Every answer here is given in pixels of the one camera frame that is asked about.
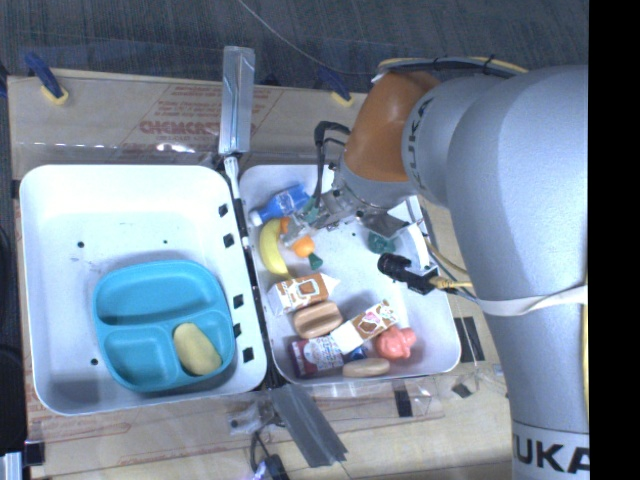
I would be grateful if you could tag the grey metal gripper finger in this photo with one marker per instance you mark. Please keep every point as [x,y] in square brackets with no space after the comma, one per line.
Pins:
[290,236]
[302,221]

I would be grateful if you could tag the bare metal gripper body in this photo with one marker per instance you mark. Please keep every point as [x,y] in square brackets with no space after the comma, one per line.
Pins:
[345,209]

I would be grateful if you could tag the orange carrot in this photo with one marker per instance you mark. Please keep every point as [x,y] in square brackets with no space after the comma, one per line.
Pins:
[304,247]

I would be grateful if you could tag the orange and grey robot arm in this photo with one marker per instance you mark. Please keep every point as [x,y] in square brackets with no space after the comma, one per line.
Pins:
[505,208]

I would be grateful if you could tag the yellow banana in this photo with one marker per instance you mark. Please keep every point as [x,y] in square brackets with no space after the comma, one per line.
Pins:
[271,250]

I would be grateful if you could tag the blue bottle white cap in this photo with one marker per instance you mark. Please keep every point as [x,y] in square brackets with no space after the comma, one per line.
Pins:
[280,204]

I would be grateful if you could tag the green broccoli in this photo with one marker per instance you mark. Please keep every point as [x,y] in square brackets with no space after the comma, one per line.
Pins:
[382,243]

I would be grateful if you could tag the brown and white carton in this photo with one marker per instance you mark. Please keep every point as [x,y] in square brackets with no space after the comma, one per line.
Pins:
[300,292]

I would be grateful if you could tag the white plastic tray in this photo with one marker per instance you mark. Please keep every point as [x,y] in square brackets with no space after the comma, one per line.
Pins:
[125,208]
[350,273]

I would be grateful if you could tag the brown bread roll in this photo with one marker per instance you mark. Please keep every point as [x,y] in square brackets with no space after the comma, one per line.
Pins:
[317,319]

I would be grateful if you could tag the white carton brown print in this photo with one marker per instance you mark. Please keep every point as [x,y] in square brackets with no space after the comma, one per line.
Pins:
[365,325]

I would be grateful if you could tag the dark red bottle white label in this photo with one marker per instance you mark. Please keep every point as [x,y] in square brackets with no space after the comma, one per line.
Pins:
[315,357]

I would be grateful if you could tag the small blue item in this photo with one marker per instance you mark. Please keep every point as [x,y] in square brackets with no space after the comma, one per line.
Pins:
[358,353]

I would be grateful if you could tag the pink toy figure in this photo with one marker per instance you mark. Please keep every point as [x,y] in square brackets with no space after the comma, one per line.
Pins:
[395,343]

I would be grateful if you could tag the yellow oval toy food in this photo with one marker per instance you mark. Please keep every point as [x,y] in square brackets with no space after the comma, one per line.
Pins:
[196,349]

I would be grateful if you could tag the tan round biscuit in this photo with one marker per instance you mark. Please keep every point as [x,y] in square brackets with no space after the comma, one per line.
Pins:
[366,367]

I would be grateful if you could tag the blue divided plate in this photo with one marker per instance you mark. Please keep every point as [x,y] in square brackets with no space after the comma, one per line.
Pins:
[150,293]

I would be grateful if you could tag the brown cardboard board red print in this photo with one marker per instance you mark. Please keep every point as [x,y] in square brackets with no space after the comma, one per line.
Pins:
[130,113]

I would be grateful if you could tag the black cylinder on white bracket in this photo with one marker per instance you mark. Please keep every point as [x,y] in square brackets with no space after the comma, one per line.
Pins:
[402,270]

